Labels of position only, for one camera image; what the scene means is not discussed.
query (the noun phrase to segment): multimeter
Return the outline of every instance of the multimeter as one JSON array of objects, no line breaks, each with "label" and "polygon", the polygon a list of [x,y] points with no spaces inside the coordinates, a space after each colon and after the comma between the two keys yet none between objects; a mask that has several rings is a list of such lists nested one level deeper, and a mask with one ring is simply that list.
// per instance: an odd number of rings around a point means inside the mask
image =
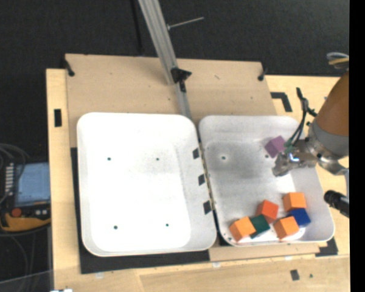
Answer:
[{"label": "multimeter", "polygon": [[0,198],[4,196],[0,208],[3,230],[28,231],[50,223],[49,163],[10,161],[0,175]]}]

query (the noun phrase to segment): empty white tray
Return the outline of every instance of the empty white tray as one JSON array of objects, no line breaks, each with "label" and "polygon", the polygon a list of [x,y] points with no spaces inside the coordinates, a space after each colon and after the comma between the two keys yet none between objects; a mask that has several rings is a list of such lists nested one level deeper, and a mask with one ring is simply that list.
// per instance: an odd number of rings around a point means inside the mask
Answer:
[{"label": "empty white tray", "polygon": [[209,174],[220,232],[233,246],[279,243],[271,229],[237,243],[229,226],[239,218],[256,214],[257,206],[268,199],[279,205],[278,218],[286,215],[282,197],[303,192],[311,223],[287,238],[291,242],[324,242],[333,237],[335,227],[315,168],[292,170],[275,177],[271,158],[264,146],[281,135],[287,140],[299,125],[285,116],[209,116],[199,125],[203,155]]},{"label": "empty white tray", "polygon": [[192,121],[88,113],[78,121],[77,139],[82,239],[89,252],[130,256],[213,245],[217,231]]}]

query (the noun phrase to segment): green block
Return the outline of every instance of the green block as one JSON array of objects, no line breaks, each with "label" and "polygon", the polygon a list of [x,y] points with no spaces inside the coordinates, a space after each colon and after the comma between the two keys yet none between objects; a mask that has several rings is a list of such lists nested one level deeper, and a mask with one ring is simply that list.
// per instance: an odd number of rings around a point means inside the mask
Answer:
[{"label": "green block", "polygon": [[255,228],[255,233],[250,235],[250,237],[252,239],[270,229],[270,226],[269,226],[266,218],[262,214],[258,215],[256,217],[251,217],[250,220],[251,220],[251,223],[253,224],[253,226]]}]

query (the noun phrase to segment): orange block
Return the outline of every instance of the orange block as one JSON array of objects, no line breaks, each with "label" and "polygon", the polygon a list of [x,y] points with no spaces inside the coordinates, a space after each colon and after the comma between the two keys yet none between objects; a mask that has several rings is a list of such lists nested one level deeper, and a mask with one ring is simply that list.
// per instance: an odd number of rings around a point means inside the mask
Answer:
[{"label": "orange block", "polygon": [[296,220],[292,216],[278,220],[273,224],[273,227],[280,239],[294,235],[299,231],[299,225],[297,225]]},{"label": "orange block", "polygon": [[279,205],[273,202],[270,202],[269,200],[262,201],[257,211],[255,212],[256,217],[262,214],[268,224],[274,222],[277,218],[277,213],[279,211]]},{"label": "orange block", "polygon": [[256,232],[253,224],[249,217],[243,217],[233,222],[230,227],[230,232],[234,239],[239,242],[240,240],[249,237],[251,234]]},{"label": "orange block", "polygon": [[286,212],[295,209],[305,209],[307,207],[304,193],[302,192],[290,192],[282,198],[282,202]]}]

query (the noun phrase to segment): cube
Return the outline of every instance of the cube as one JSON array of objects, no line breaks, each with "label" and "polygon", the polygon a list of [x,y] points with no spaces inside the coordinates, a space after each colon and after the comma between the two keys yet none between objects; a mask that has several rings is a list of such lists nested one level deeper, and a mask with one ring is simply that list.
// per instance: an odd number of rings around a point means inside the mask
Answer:
[{"label": "cube", "polygon": [[289,213],[289,216],[293,216],[296,220],[297,225],[299,227],[306,227],[308,224],[311,223],[310,217],[307,214],[305,209],[295,209]]},{"label": "cube", "polygon": [[287,193],[283,198],[284,210],[289,212],[295,209],[305,209],[307,203],[305,202],[304,193],[302,192],[290,192]]},{"label": "cube", "polygon": [[243,217],[233,222],[229,230],[236,242],[249,237],[256,231],[249,217]]},{"label": "cube", "polygon": [[273,224],[274,230],[280,240],[285,237],[294,235],[300,228],[293,216],[281,218]]},{"label": "cube", "polygon": [[252,218],[250,218],[250,220],[255,228],[255,233],[250,235],[250,237],[252,239],[256,238],[258,235],[260,235],[270,229],[270,226],[269,226],[266,218],[262,214],[260,214],[256,217],[252,217]]},{"label": "cube", "polygon": [[284,143],[285,140],[282,138],[282,136],[275,137],[274,139],[270,140],[266,145],[265,149],[268,152],[268,154],[274,158],[277,156],[277,154],[281,151],[284,151]]},{"label": "cube", "polygon": [[255,215],[263,215],[268,222],[268,224],[273,223],[277,219],[277,213],[279,211],[279,205],[273,202],[270,202],[269,200],[262,201],[256,212]]}]

